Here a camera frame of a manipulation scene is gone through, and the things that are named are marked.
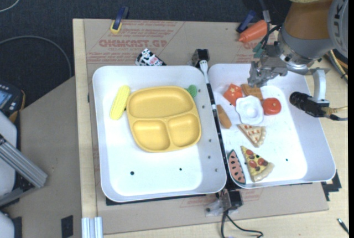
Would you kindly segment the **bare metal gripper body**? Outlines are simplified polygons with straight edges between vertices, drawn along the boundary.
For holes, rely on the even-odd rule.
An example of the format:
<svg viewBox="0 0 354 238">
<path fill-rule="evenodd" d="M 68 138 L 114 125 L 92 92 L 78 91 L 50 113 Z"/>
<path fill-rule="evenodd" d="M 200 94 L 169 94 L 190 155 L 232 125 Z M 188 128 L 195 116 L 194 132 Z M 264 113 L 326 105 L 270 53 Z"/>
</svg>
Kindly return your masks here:
<svg viewBox="0 0 354 238">
<path fill-rule="evenodd" d="M 262 53 L 259 61 L 259 76 L 285 76 L 288 72 L 306 75 L 308 73 L 308 56 L 297 45 L 270 45 Z"/>
</svg>

